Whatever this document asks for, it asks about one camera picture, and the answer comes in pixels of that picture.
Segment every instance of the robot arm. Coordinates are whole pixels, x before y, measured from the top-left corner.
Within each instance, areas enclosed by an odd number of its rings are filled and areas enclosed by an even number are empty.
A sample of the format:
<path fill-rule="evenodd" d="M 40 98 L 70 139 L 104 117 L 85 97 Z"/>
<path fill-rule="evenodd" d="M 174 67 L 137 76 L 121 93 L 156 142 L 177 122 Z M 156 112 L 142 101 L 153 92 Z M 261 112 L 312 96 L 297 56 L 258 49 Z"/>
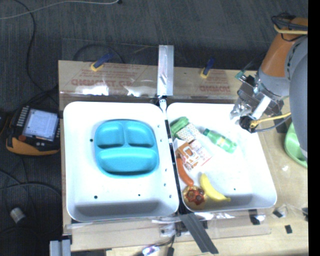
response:
<path fill-rule="evenodd" d="M 239 117 L 240 126 L 254 133 L 263 115 L 271 119 L 284 117 L 283 100 L 289 97 L 291 115 L 286 118 L 292 118 L 301 152 L 308 162 L 308 19 L 282 13 L 272 21 L 279 34 L 255 77 L 246 77 L 245 70 L 236 76 L 242 85 L 230 118 Z"/>

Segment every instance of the white cable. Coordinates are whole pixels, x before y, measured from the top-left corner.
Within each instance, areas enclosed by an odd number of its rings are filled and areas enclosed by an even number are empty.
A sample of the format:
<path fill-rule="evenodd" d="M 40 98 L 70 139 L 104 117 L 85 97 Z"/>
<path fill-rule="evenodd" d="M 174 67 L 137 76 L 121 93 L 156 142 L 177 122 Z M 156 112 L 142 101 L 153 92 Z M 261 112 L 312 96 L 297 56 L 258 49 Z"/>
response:
<path fill-rule="evenodd" d="M 56 3 L 53 3 L 53 4 L 49 4 L 49 5 L 40 7 L 38 9 L 34 9 L 34 10 L 31 10 L 31 11 L 26 11 L 26 12 L 23 12 L 23 13 L 14 15 L 14 16 L 0 17 L 0 20 L 13 19 L 13 18 L 16 18 L 16 17 L 20 17 L 20 16 L 23 16 L 23 15 L 27 15 L 27 14 L 31 14 L 31 13 L 34 13 L 34 12 L 37 12 L 37 11 L 41 11 L 43 9 L 50 8 L 52 6 L 56 6 L 56 5 L 60 5 L 60 4 L 66 4 L 66 3 L 92 4 L 92 5 L 113 5 L 113 4 L 116 4 L 117 2 L 119 2 L 119 0 L 116 0 L 116 1 L 113 1 L 113 2 L 87 2 L 87 1 L 71 1 L 71 0 L 70 1 L 61 1 L 61 2 L 56 2 Z"/>

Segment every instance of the brown pastry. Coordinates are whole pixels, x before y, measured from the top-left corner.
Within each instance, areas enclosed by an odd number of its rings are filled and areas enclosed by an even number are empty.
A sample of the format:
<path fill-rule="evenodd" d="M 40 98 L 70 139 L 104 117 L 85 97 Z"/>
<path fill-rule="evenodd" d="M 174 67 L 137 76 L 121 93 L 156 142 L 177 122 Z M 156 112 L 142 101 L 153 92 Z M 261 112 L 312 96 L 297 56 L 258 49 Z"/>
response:
<path fill-rule="evenodd" d="M 184 203 L 193 210 L 203 210 L 207 201 L 205 191 L 198 186 L 186 186 L 182 191 Z"/>

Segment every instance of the yellow cable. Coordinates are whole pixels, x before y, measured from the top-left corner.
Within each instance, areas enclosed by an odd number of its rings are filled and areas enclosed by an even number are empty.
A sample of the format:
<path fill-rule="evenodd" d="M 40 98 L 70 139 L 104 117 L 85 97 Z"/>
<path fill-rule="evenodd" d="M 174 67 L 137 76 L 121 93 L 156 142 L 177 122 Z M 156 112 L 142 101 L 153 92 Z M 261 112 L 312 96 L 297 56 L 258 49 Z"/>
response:
<path fill-rule="evenodd" d="M 281 34 L 295 34 L 295 35 L 307 35 L 308 31 L 304 30 L 286 30 L 286 29 L 279 29 L 276 25 L 274 25 L 274 29 Z"/>
<path fill-rule="evenodd" d="M 286 117 L 288 117 L 290 115 L 291 115 L 291 112 L 288 112 L 288 113 L 282 114 L 282 115 L 277 115 L 277 116 L 273 116 L 273 117 L 267 117 L 267 118 L 259 119 L 259 120 L 252 120 L 250 122 L 250 128 L 255 128 L 262 122 L 276 120 L 276 119 L 280 119 L 280 118 L 286 118 Z"/>

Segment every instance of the green bottle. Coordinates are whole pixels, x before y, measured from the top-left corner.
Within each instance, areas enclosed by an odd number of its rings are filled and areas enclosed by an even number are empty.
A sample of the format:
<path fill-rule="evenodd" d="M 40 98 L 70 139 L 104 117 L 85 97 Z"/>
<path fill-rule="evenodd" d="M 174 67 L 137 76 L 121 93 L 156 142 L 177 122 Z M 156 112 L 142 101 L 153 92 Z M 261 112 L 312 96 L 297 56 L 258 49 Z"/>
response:
<path fill-rule="evenodd" d="M 213 144 L 219 146 L 228 153 L 233 153 L 237 148 L 237 144 L 235 142 L 217 132 L 205 129 L 203 135 L 207 136 Z"/>

